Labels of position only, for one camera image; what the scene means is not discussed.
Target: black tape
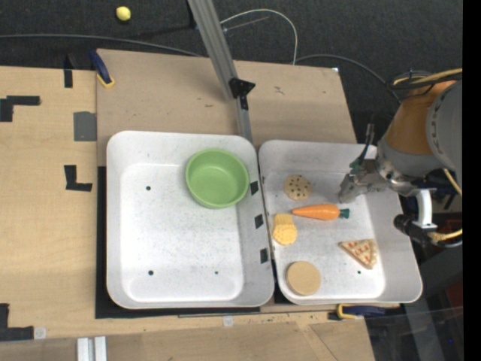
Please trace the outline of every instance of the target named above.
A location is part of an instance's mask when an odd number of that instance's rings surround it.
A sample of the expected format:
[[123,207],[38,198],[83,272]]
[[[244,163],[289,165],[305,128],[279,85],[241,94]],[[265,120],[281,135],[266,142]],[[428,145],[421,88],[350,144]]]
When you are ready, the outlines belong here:
[[0,122],[14,120],[14,105],[40,105],[40,96],[7,96],[0,99]]
[[256,223],[256,229],[261,227],[264,224],[264,217],[262,214],[259,214],[256,218],[254,218],[254,222]]
[[77,183],[77,166],[64,165],[65,179],[67,180],[66,190],[75,191],[92,191],[92,184],[78,184]]
[[14,106],[7,99],[0,99],[0,122],[11,122],[14,119]]
[[7,96],[11,105],[40,105],[40,96]]
[[0,329],[8,326],[8,304],[0,304]]
[[74,76],[71,69],[63,70],[63,86],[65,88],[73,88],[74,86]]
[[257,180],[250,184],[250,195],[253,196],[255,193],[259,191],[259,183]]
[[25,328],[8,327],[8,304],[0,304],[0,342],[32,340],[33,338],[33,326]]
[[265,263],[269,260],[269,252],[268,249],[261,250],[261,263]]
[[82,69],[82,67],[77,61],[75,55],[73,53],[68,53],[63,60],[63,69]]

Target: cracker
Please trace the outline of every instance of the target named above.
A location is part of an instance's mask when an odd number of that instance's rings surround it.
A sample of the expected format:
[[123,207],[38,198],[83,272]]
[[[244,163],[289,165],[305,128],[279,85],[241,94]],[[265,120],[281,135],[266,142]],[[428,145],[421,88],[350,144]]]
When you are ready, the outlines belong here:
[[298,230],[295,227],[291,214],[274,215],[274,229],[272,238],[279,244],[293,244],[298,237]]
[[310,296],[321,286],[319,271],[307,261],[294,262],[289,265],[286,281],[289,289],[301,296]]
[[284,192],[294,201],[304,201],[309,198],[313,188],[305,177],[293,174],[284,180]]
[[377,244],[373,239],[345,241],[339,243],[339,246],[369,270],[377,263]]

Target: black mat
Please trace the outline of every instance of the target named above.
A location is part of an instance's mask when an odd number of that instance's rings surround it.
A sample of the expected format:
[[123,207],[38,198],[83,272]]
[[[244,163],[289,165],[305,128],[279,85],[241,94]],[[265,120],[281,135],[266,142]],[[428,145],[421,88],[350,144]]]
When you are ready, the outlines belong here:
[[260,308],[165,308],[125,309],[118,306],[107,291],[107,170],[98,167],[98,210],[97,210],[97,274],[95,291],[95,318],[138,318],[181,314],[233,314],[256,313]]

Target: gray speckled tray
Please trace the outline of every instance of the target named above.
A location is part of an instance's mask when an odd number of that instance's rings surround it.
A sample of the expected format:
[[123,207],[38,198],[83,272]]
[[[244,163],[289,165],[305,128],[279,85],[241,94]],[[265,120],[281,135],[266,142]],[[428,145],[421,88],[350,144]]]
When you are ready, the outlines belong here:
[[[235,206],[200,206],[185,165],[222,148],[246,165]],[[107,289],[124,308],[252,307],[274,292],[254,147],[235,135],[124,131],[107,146]]]
[[[340,182],[349,164],[364,145],[297,141],[268,141],[259,151],[262,189],[272,233],[274,215],[293,208],[334,203],[349,208],[349,219],[331,221],[293,216],[298,229],[294,244],[283,246],[272,240],[277,279],[283,294],[298,305],[360,302],[412,302],[422,292],[422,282],[410,239],[393,226],[401,213],[396,193],[386,190],[359,196],[353,203],[339,204]],[[376,148],[369,150],[374,157]],[[283,191],[290,174],[302,174],[313,186],[305,201],[293,201]],[[378,263],[372,270],[359,265],[338,247],[341,241],[374,238]],[[321,274],[321,286],[312,296],[292,292],[286,270],[296,261],[313,263]]]

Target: pizza slice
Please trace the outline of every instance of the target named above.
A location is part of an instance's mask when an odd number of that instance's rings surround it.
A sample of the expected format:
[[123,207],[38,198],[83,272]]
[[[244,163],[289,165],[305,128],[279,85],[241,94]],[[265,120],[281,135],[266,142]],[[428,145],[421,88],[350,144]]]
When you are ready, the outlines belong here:
[[377,244],[373,239],[345,241],[339,246],[365,268],[372,269],[377,263]]

